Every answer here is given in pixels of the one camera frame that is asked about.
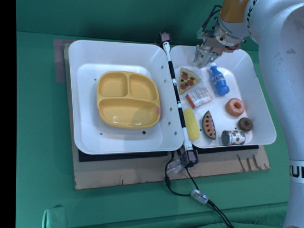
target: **tin can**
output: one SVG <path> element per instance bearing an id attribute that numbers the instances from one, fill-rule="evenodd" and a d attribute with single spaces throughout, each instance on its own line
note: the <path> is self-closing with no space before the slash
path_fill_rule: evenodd
<path id="1" fill-rule="evenodd" d="M 242 130 L 224 130 L 222 132 L 221 139 L 223 145 L 239 145 L 245 143 L 246 137 Z"/>

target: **toy watermelon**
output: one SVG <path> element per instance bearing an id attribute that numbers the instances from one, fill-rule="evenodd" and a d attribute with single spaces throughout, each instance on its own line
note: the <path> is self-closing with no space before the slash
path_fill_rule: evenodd
<path id="1" fill-rule="evenodd" d="M 214 123 L 213 123 L 213 119 L 212 119 L 210 111 L 207 111 L 205 113 L 205 115 L 203 116 L 202 127 L 203 127 L 205 135 L 208 138 L 216 139 L 217 134 L 215 132 L 215 127 L 214 127 Z"/>

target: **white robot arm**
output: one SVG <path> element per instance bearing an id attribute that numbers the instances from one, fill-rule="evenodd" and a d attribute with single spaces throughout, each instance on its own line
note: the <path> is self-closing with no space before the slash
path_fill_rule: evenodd
<path id="1" fill-rule="evenodd" d="M 304 0 L 224 0 L 213 30 L 202 31 L 194 64 L 233 52 L 250 36 L 259 45 L 266 89 L 290 160 L 284 227 L 304 227 Z"/>

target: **yellow plate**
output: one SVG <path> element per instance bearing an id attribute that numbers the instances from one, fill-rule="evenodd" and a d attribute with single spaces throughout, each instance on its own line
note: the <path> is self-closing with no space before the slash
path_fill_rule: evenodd
<path id="1" fill-rule="evenodd" d="M 105 123 L 128 129 L 152 127 L 161 114 L 155 83 L 145 75 L 125 71 L 107 72 L 99 78 L 97 108 Z"/>

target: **toy pizza slice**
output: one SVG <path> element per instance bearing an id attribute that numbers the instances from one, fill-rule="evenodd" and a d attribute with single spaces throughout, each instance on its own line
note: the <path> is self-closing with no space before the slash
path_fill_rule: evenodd
<path id="1" fill-rule="evenodd" d="M 194 72 L 184 67 L 180 68 L 180 87 L 179 93 L 182 94 L 186 90 L 197 85 L 201 81 L 201 78 Z"/>

